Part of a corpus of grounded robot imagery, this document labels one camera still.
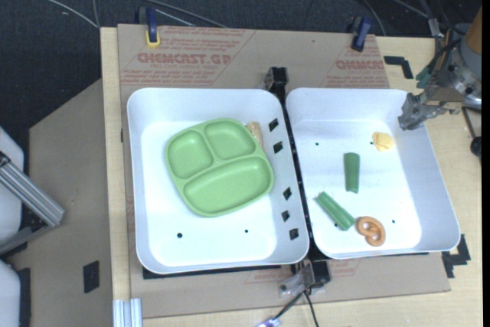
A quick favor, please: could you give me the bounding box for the yellow toy food piece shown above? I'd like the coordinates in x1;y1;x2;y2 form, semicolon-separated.
371;131;396;152

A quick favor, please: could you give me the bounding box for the green divided plate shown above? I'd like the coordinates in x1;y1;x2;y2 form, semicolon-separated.
164;117;275;219

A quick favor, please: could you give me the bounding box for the brown cardboard board, red print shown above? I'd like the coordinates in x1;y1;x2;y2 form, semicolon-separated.
116;23;452;319

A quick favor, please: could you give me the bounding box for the tan toy bread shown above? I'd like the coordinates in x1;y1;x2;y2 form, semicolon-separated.
245;120;266;148

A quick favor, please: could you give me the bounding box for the orange toy pretzel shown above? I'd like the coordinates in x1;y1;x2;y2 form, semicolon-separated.
355;215;386;247

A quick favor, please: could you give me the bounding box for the green toy celery stick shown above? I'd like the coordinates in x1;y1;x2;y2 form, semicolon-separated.
342;152;361;194
315;191;357;232

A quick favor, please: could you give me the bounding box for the white plastic tray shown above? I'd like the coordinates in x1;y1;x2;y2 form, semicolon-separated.
285;87;462;261
126;87;311;276

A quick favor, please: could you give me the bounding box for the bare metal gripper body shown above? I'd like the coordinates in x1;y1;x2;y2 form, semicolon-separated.
419;67;483;116

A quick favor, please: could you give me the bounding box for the black cylinder on white bracket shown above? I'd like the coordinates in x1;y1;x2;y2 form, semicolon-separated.
469;136;483;159

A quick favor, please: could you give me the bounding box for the thin black rod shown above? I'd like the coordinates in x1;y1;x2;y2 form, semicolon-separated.
279;87;315;266

